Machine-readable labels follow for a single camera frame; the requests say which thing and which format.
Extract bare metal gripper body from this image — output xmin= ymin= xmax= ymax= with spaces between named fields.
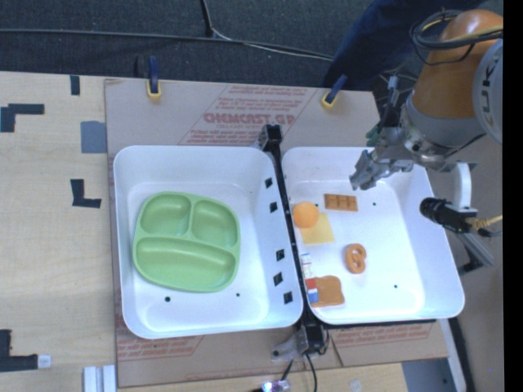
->
xmin=372 ymin=124 xmax=451 ymax=173

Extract brown waffle biscuit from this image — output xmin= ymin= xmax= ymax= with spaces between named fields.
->
xmin=324 ymin=194 xmax=359 ymax=212

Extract white plastic tray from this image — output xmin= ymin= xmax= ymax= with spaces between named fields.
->
xmin=113 ymin=145 xmax=304 ymax=340
xmin=280 ymin=146 xmax=466 ymax=326

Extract orange ball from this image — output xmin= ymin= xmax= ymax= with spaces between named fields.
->
xmin=292 ymin=201 xmax=320 ymax=229

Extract yellow cheese slice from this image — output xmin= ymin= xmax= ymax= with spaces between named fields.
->
xmin=299 ymin=212 xmax=336 ymax=246

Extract thin black rod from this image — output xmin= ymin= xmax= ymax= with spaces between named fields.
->
xmin=267 ymin=136 xmax=316 ymax=331

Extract orange pretzel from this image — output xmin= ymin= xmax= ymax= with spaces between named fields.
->
xmin=344 ymin=243 xmax=367 ymax=275

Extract brown bread slice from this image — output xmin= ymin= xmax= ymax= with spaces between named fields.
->
xmin=312 ymin=275 xmax=346 ymax=308

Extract person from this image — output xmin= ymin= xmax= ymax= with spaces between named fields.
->
xmin=322 ymin=0 xmax=504 ymax=90

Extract white red blue carton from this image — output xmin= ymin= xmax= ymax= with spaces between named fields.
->
xmin=301 ymin=253 xmax=320 ymax=304

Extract brown cardboard board red print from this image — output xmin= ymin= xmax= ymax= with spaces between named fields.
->
xmin=104 ymin=78 xmax=450 ymax=388

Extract green divided plate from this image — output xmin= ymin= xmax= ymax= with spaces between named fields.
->
xmin=132 ymin=191 xmax=241 ymax=294

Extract black cylinder on white bracket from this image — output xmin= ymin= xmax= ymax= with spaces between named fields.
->
xmin=419 ymin=161 xmax=479 ymax=234

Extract black block with wires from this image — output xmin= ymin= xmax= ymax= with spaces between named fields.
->
xmin=257 ymin=123 xmax=284 ymax=153
xmin=300 ymin=323 xmax=329 ymax=354

